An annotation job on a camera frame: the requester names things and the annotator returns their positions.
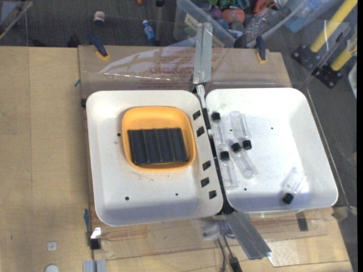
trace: black slot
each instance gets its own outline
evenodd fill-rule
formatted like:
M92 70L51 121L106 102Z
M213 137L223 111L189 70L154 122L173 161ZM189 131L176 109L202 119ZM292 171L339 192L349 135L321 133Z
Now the black slot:
M203 165L202 165L203 166L203 171L206 170L206 169L208 169L210 167L210 165L211 165L210 164L210 160L208 160L207 162L203 163Z
M197 112L195 112L195 113L193 114L193 120L198 119L198 118L200 117L200 115L201 115L200 110L198 110Z
M160 145L160 150L162 150L163 162L173 162L174 154L171 147L171 142L169 139L169 132L167 129L158 130L158 142Z
M202 179L200 181L200 184L201 184L202 188L205 187L206 185L208 185L209 184L209 177L206 177L205 179Z
M217 196L217 192L215 190L212 190L209 192L209 199L215 198Z
M144 142L146 147L147 158L151 163L162 162L161 149L158 143L158 136L156 130L144 130L143 131Z
M134 164L148 163L142 130L128 130L132 162Z
M197 130L197 137L199 137L200 135L204 134L204 127L200 127L198 130Z
M169 129L171 146L173 147L174 161L187 161L187 151L185 150L182 130L180 128Z

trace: white label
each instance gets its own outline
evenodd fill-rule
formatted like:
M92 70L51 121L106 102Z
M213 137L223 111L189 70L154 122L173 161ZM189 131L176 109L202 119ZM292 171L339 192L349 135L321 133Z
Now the white label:
M192 28L194 31L197 30L198 20L192 17L189 13L186 14L184 22L187 26ZM223 48L225 44L220 41L215 35L213 35L212 46L215 48Z
M57 242L47 242L47 249L48 251L57 250Z

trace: clear plastic bin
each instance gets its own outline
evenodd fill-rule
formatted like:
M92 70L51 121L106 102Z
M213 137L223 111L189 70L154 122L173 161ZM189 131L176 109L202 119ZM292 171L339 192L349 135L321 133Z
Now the clear plastic bin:
M282 25L286 25L292 32L297 32L314 19L329 10L340 0L281 0L282 5L289 6L291 13L282 21L262 34L266 39ZM195 35L197 23L211 22L213 26L213 46L234 46L235 37L224 30L211 16L199 9L191 0L176 0L174 38L178 41L185 40Z
M294 0L290 0L289 3L291 3L291 5L296 4L296 2L293 1ZM342 1L343 0L306 0L302 5L298 6L298 11L294 15L290 15L286 18L285 26L293 33L296 33Z

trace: blue bottle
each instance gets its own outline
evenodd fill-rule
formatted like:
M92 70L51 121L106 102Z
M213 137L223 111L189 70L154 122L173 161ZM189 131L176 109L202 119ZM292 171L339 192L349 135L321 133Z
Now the blue bottle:
M144 29L143 31L145 32L146 38L149 42L154 43L156 42L156 36L155 36L155 32L153 30L153 28L150 26L149 22L147 20L144 20L142 22Z

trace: black cap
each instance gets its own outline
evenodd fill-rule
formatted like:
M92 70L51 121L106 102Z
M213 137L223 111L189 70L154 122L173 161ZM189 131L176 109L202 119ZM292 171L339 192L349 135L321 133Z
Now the black cap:
M294 196L291 193L285 193L284 198L282 199L282 201L285 204L289 205L289 204L291 204L293 199L294 199Z
M245 149L245 150L252 149L252 144L251 144L250 140L245 140L242 142L242 144L243 144L243 149Z
M212 114L212 120L213 122L219 122L221 120L221 114L219 114L218 112L214 112Z
M229 153L228 153L228 151L222 151L221 152L221 160L222 161L228 161L229 160Z
M232 146L231 146L232 150L234 153L237 153L237 152L240 152L242 150L242 147L240 146L239 143L234 143Z

